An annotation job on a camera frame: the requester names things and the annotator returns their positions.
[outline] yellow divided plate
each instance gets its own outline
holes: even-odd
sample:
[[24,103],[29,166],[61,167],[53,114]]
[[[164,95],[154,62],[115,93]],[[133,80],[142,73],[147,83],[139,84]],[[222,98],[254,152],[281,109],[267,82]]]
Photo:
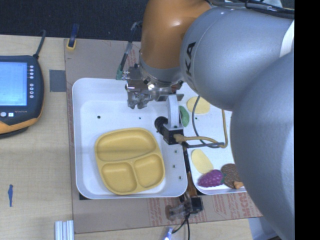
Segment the yellow divided plate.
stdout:
[[144,128],[127,128],[101,135],[94,146],[104,185],[118,195],[158,186],[165,177],[164,160],[155,137]]

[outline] purple toy grapes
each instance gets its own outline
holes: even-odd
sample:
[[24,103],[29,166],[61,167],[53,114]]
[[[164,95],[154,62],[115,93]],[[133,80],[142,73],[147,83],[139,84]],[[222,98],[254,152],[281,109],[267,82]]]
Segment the purple toy grapes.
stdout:
[[204,174],[198,181],[198,185],[205,188],[220,186],[223,183],[224,174],[217,169],[211,170]]

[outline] brown toy cookie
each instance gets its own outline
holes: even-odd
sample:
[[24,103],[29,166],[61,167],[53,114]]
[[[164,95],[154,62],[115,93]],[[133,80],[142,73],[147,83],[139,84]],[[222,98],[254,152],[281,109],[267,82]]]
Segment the brown toy cookie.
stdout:
[[234,182],[241,182],[236,165],[227,163],[221,167],[221,172],[224,174],[224,184],[231,189],[235,189]]

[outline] logo on robot arm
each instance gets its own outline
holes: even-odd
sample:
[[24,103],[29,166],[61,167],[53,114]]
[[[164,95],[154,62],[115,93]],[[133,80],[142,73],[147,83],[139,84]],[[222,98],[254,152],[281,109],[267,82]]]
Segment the logo on robot arm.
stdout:
[[186,74],[191,77],[190,68],[191,68],[191,58],[192,58],[192,49],[196,45],[196,42],[189,43],[188,47],[186,48],[186,54],[188,58],[185,59],[185,66],[186,66]]

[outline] blue clamp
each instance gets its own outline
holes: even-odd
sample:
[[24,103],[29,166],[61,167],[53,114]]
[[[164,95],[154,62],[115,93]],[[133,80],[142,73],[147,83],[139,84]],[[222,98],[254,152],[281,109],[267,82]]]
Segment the blue clamp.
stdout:
[[79,25],[79,24],[74,23],[74,24],[72,25],[71,36],[70,36],[70,38],[68,39],[68,42],[67,42],[67,44],[66,44],[66,47],[67,47],[69,50],[74,50],[74,49],[76,48],[76,43],[77,43],[76,37],[77,37],[77,35],[78,35],[79,28],[80,28],[80,25]]

